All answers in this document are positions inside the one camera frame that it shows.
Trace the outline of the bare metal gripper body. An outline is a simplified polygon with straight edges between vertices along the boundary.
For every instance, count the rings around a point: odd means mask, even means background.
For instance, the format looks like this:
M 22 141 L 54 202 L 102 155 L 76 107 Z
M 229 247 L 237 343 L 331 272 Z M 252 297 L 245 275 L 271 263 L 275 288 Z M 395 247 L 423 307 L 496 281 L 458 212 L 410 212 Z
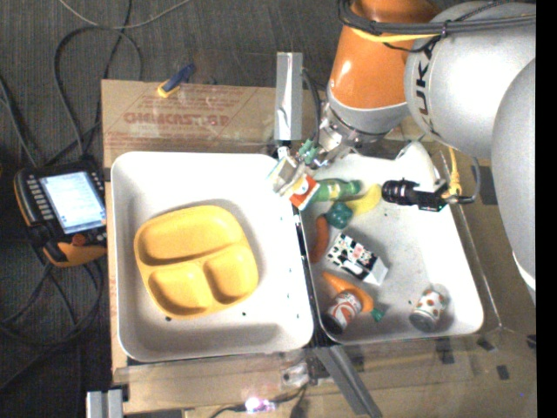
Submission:
M 297 165 L 317 170 L 330 166 L 362 146 L 360 131 L 340 120 L 324 118 L 312 138 L 307 139 L 291 156 Z

